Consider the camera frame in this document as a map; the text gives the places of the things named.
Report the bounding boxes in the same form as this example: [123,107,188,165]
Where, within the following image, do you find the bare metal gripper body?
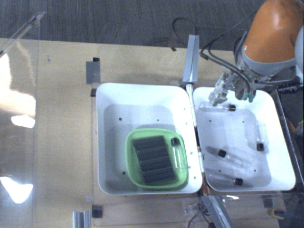
[214,66,271,100]

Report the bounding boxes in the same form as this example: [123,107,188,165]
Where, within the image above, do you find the clear bottle with black cap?
[254,122,269,152]
[199,101,237,113]
[206,171,244,187]
[217,148,253,169]
[170,137,185,170]

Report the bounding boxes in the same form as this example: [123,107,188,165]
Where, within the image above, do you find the white plastic tray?
[192,86,297,192]
[95,82,203,196]

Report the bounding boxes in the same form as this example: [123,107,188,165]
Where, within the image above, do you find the black ribbed rectangular block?
[133,135,177,185]

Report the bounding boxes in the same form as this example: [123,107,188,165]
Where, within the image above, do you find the green plate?
[125,128,189,190]

